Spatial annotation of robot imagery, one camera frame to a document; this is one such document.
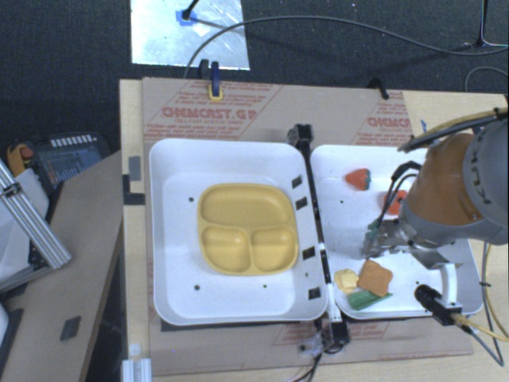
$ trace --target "dark floor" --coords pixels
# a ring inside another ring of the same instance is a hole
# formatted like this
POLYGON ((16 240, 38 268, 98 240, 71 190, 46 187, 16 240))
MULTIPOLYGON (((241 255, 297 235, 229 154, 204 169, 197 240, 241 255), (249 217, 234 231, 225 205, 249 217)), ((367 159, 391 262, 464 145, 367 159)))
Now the dark floor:
MULTIPOLYGON (((465 45, 478 38, 481 0, 241 1, 245 19, 334 16, 447 50, 493 50, 465 45)), ((489 0, 485 37, 506 44, 508 23, 509 1, 489 0)), ((459 57, 324 21, 252 25, 247 27, 247 44, 251 70, 223 72, 224 79, 361 88, 377 76, 386 88, 459 92, 476 67, 507 72, 507 50, 459 57)), ((98 131, 118 150, 119 80, 183 74, 182 68, 131 64, 130 0, 0 0, 0 47, 2 155, 9 144, 34 132, 98 131)), ((477 72, 469 87, 473 92, 507 93, 507 78, 477 72)), ((105 318, 101 346, 118 346, 119 341, 119 291, 114 288, 111 295, 117 301, 108 306, 107 316, 113 318, 105 318)), ((115 380, 108 373, 115 361, 96 361, 91 380, 100 381, 99 375, 115 380)))

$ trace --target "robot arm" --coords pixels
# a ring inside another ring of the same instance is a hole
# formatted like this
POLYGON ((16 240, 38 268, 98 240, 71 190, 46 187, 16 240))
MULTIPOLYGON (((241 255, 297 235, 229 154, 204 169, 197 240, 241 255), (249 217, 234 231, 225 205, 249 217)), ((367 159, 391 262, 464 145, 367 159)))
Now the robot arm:
POLYGON ((467 238, 507 243, 507 113, 497 120, 430 148, 398 219, 366 235, 364 257, 467 238))

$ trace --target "yellow divided plate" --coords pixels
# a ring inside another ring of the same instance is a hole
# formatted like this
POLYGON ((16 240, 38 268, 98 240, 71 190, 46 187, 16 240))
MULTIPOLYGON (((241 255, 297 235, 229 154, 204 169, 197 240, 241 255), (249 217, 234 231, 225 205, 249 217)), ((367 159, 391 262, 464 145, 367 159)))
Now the yellow divided plate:
POLYGON ((273 275, 297 260, 291 201, 269 185, 209 187, 198 203, 198 231, 208 264, 227 275, 273 275))

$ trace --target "white tray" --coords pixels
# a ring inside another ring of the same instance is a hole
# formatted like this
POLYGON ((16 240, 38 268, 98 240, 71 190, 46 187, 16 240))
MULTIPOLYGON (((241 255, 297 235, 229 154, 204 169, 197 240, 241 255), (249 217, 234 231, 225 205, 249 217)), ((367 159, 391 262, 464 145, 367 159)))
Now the white tray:
POLYGON ((154 302, 175 325, 303 321, 320 317, 327 294, 304 159, 291 146, 171 138, 150 151, 154 302), (293 179, 302 184, 293 187, 293 179), (292 201, 299 256, 276 275, 225 275, 200 250, 197 205, 208 187, 223 183, 273 185, 292 201), (308 205, 296 209, 306 197, 308 205), (302 251, 315 247, 315 256, 302 251), (309 291, 320 288, 320 297, 309 291))
MULTIPOLYGON (((364 235, 368 224, 381 212, 390 176, 402 163, 409 160, 423 163, 424 158, 425 150, 404 154, 391 147, 319 146, 313 151, 311 164, 331 276, 347 268, 360 273, 364 263, 361 256, 364 235), (359 168, 371 171, 368 191, 354 188, 344 178, 359 168)), ((406 180, 402 189, 408 190, 412 180, 406 180)), ((479 290, 479 274, 468 242, 459 240, 438 251, 451 263, 461 264, 457 269, 457 300, 463 305, 465 313, 475 313, 482 307, 482 299, 480 292, 475 292, 479 290)), ((416 287, 427 284, 442 293, 444 286, 449 286, 444 284, 449 278, 445 276, 443 281, 441 271, 425 269, 411 254, 386 253, 374 261, 393 272, 389 285, 389 292, 393 295, 363 310, 353 310, 348 296, 335 286, 338 307, 352 318, 367 320, 430 315, 415 299, 416 287)))

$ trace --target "silver sheet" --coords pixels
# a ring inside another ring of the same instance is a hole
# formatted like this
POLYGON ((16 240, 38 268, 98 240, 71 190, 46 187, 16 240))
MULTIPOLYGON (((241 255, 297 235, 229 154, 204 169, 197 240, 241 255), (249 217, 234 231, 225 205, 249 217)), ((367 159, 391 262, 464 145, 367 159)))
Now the silver sheet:
MULTIPOLYGON (((193 23, 181 25, 177 11, 192 0, 131 0, 131 41, 134 64, 185 66, 198 46, 220 29, 193 23)), ((240 0, 200 0, 193 13, 200 20, 229 26, 243 20, 240 0)), ((221 68, 249 70, 243 27, 225 33, 203 49, 192 66, 206 58, 221 68)))

